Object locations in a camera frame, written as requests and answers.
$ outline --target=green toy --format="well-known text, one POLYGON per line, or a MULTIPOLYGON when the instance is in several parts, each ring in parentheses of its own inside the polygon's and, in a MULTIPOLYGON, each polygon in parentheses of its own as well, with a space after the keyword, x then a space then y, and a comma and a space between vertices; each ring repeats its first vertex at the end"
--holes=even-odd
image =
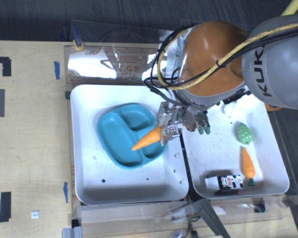
POLYGON ((246 145, 253 141, 252 133, 250 132, 249 128, 242 122, 237 128, 237 139, 239 142, 246 145))

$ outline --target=blue tape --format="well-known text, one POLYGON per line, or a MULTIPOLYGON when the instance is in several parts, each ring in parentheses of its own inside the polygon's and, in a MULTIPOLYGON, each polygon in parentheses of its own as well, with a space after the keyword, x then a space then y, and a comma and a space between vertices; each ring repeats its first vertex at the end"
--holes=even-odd
POLYGON ((75 25, 72 25, 72 32, 73 32, 73 36, 74 36, 74 40, 76 42, 76 45, 78 47, 81 47, 80 35, 79 35, 78 29, 75 25))
POLYGON ((66 181, 64 182, 63 191, 64 191, 64 196, 65 196, 65 201, 66 201, 66 203, 68 203, 69 202, 69 198, 68 198, 68 183, 66 181))
POLYGON ((58 61, 54 61, 54 72, 56 79, 60 79, 60 63, 58 61))

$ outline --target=blue plate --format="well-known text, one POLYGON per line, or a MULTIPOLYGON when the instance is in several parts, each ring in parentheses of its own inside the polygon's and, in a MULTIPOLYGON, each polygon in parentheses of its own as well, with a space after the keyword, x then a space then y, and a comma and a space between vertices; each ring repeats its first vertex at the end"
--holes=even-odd
POLYGON ((128 104, 104 114, 97 123, 100 142, 119 167, 134 169, 158 158, 166 149, 159 142, 133 151, 131 148, 154 128, 155 117, 139 104, 128 104))

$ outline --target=wooden table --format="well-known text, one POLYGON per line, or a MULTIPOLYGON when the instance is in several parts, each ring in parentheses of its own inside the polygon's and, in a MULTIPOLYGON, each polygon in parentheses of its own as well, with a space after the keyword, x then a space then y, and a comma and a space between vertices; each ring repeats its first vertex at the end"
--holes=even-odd
MULTIPOLYGON (((0 57, 11 59, 2 76, 4 117, 0 117, 0 193, 11 192, 11 218, 0 223, 0 238, 62 237, 73 215, 68 104, 65 99, 64 42, 0 41, 0 57), (55 64, 60 63, 60 79, 55 64), (68 185, 68 203, 64 183, 68 185), (39 211, 39 218, 31 218, 39 211)), ((298 237, 289 208, 282 219, 226 225, 232 237, 298 237)), ((198 228, 201 237, 214 235, 198 228)), ((170 231, 123 237, 168 237, 170 231)))

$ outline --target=orange carrot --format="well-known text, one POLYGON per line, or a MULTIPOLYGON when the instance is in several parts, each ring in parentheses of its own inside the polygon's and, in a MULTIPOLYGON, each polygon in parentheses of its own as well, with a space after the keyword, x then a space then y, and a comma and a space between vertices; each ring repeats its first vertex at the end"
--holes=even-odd
POLYGON ((242 148, 243 173, 249 179, 249 186, 254 186, 255 168, 245 147, 242 148))
POLYGON ((161 139, 162 127, 155 127, 144 135, 131 149, 136 151, 140 148, 143 148, 147 145, 158 142, 161 139))

